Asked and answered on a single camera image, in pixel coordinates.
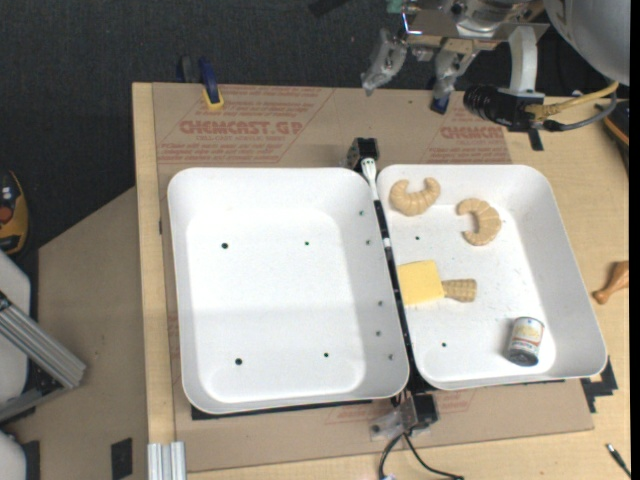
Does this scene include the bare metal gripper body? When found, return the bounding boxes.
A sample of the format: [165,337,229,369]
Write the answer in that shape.
[401,0,552,57]

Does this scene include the brown cardboard board red print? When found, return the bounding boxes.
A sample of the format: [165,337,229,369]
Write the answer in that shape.
[151,81,596,474]

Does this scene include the beige toy croissant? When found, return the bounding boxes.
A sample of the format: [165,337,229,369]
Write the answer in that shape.
[455,197,503,248]
[388,176,443,218]

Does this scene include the thin black and white rod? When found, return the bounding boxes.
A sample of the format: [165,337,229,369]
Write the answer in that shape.
[360,156,417,385]

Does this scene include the yellow toy cheese block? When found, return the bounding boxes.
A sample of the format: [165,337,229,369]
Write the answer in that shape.
[395,260,445,309]

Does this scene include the white plastic tray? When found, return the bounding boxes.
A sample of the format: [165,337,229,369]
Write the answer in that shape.
[166,166,412,416]
[374,163,609,392]

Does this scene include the beige ridged toy biscuit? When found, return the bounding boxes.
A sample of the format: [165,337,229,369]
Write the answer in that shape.
[439,278,478,305]

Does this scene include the brown toy drumstick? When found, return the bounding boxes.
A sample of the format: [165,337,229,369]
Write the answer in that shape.
[592,260,630,306]

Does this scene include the small white printed can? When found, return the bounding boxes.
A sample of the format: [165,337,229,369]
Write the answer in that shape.
[503,316,546,368]

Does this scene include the black cylinder on white bracket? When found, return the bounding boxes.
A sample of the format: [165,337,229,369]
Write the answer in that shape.
[462,25,547,132]

